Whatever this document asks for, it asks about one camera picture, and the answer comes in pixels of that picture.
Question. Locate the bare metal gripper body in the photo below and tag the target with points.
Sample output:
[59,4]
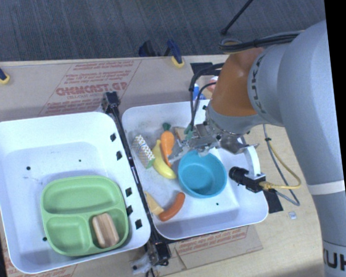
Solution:
[204,139]

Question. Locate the yellow banana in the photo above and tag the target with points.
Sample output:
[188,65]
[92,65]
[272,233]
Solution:
[162,167]

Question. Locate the tan bread slice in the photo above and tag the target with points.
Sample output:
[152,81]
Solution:
[179,132]

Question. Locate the blue bowl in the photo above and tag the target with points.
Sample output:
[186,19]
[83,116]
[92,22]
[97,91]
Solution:
[202,178]

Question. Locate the brown cardboard board, red print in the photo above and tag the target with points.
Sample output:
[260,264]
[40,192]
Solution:
[46,87]

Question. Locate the white patterned carton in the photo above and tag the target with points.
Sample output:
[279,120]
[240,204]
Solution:
[142,150]

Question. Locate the blue and white bottle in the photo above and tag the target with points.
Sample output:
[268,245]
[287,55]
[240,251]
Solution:
[198,91]

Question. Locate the tan toy bread roll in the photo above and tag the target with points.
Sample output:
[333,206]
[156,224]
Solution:
[106,231]

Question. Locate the green divided plate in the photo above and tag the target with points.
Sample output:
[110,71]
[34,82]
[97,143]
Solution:
[71,202]

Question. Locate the orange carrot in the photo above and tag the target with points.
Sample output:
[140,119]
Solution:
[167,141]

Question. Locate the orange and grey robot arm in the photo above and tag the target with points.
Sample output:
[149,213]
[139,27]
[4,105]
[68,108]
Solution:
[307,94]

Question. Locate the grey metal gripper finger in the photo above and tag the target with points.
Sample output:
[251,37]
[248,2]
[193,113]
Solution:
[206,151]
[179,151]

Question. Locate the thin black rod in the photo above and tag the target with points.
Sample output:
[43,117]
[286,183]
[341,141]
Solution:
[133,173]

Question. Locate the pink and white packet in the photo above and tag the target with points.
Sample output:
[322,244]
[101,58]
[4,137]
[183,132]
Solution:
[211,87]

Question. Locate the yellow cheese wedge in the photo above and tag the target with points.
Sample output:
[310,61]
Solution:
[153,203]

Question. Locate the orange sausage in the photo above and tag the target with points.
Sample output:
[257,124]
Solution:
[173,209]

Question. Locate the black stand leg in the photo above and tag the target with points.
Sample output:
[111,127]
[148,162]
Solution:
[247,2]

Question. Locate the white plastic tray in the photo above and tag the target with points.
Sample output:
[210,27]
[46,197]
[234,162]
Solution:
[55,142]
[200,215]

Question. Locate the black cylinder on white bracket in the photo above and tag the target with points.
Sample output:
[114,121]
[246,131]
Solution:
[246,180]

